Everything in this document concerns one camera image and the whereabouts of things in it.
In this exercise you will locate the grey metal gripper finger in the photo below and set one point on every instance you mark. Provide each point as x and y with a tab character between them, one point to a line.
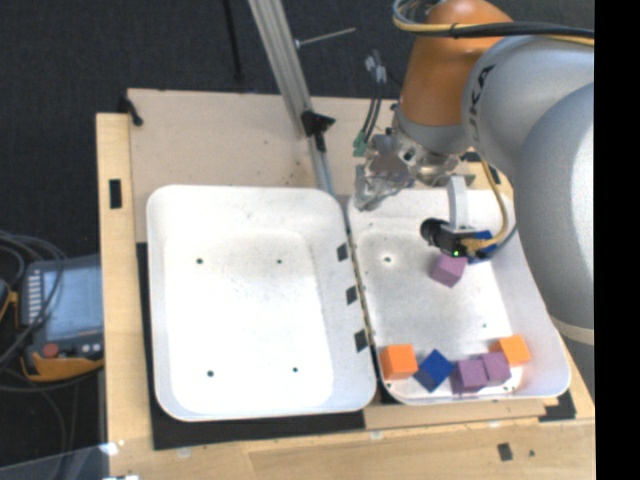
362	190
384	193

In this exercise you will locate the purple cube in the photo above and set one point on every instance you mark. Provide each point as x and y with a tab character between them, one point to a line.
448	270
497	367
470	375

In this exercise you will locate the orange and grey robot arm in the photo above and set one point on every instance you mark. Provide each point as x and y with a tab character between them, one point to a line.
530	118

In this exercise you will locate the black cylinder on white bracket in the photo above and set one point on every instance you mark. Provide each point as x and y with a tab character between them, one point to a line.
442	235

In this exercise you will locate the white plastic tray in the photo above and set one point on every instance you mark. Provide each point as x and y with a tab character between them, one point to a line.
425	318
250	318

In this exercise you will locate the pale wood board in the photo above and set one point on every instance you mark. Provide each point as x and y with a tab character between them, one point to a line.
210	143

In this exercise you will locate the orange cube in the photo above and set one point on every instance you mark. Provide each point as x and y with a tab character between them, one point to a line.
515	349
398	361

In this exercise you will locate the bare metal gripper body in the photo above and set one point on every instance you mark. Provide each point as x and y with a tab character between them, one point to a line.
400	160

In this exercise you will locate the blue cube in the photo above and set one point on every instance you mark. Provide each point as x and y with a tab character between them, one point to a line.
481	236
434	369

